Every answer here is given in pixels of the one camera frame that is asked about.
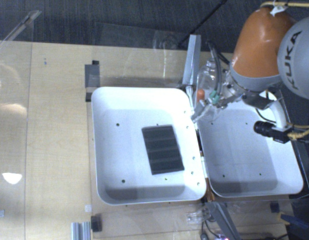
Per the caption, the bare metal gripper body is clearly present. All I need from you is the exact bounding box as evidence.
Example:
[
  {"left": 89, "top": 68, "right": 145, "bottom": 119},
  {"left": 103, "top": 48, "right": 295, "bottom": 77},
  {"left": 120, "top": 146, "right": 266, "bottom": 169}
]
[{"left": 203, "top": 78, "right": 248, "bottom": 109}]

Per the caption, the clear plastic bottle orange cap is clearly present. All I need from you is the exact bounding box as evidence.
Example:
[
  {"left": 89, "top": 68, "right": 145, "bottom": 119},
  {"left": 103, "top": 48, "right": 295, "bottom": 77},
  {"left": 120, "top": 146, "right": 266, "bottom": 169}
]
[{"left": 196, "top": 58, "right": 221, "bottom": 103}]

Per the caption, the black ribbed rectangular block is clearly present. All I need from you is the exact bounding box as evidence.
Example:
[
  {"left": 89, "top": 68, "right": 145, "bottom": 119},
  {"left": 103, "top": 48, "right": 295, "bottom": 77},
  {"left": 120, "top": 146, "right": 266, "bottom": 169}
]
[{"left": 141, "top": 124, "right": 186, "bottom": 176}]

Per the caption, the white plastic tray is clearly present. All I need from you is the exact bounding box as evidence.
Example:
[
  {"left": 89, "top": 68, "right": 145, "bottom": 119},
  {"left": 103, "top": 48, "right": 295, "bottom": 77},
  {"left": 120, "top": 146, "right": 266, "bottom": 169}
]
[
  {"left": 90, "top": 86, "right": 208, "bottom": 207},
  {"left": 193, "top": 91, "right": 305, "bottom": 199}
]

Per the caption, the black cylinder on white bracket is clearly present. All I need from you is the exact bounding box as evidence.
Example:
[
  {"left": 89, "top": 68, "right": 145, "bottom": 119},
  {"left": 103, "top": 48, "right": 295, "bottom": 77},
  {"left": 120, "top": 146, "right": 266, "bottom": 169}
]
[{"left": 253, "top": 94, "right": 295, "bottom": 144}]

